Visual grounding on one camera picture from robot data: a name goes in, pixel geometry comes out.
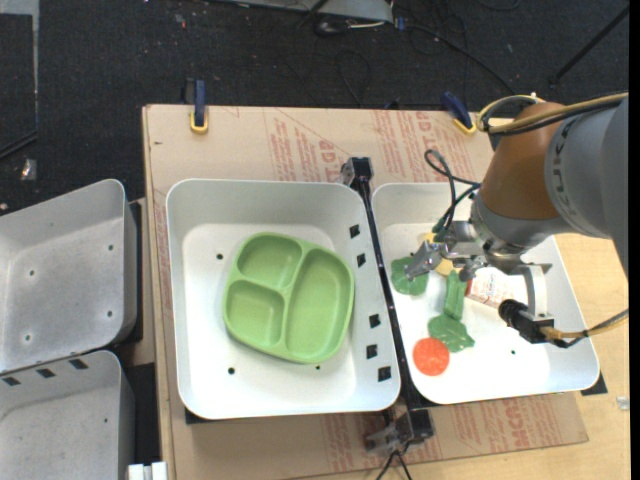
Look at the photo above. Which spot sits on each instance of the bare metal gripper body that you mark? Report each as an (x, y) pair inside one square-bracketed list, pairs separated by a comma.
[(467, 245)]

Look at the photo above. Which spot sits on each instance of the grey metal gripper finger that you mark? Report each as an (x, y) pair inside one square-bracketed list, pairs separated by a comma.
[(471, 269), (422, 262)]

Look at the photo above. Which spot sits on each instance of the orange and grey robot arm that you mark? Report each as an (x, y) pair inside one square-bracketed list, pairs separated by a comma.
[(550, 168)]

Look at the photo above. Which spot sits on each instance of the yellow round toy food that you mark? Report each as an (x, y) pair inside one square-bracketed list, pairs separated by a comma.
[(444, 268)]

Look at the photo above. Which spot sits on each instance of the white packet with red print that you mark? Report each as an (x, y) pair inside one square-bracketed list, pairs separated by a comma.
[(487, 290)]

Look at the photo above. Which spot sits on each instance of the green lettuce leaf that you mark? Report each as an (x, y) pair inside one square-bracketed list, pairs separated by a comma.
[(402, 284)]

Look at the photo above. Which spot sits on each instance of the thin black rod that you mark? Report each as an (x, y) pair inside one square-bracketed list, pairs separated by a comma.
[(387, 288)]

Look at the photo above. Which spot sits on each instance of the green leafy vegetable with stem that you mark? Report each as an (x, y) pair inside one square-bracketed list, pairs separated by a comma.
[(452, 333)]

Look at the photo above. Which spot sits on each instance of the orange round slice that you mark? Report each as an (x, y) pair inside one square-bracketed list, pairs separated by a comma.
[(431, 357)]

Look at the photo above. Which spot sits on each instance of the white plastic tray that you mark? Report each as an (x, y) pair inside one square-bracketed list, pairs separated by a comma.
[(525, 373), (200, 368)]

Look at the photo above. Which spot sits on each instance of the green divided plate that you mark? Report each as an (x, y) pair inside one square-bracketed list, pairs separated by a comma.
[(287, 298)]

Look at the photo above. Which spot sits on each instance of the brown cardboard board red print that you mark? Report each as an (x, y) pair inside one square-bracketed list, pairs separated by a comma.
[(300, 138)]

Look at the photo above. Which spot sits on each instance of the black cylinder on white bracket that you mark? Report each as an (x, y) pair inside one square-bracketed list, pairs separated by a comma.
[(530, 318)]

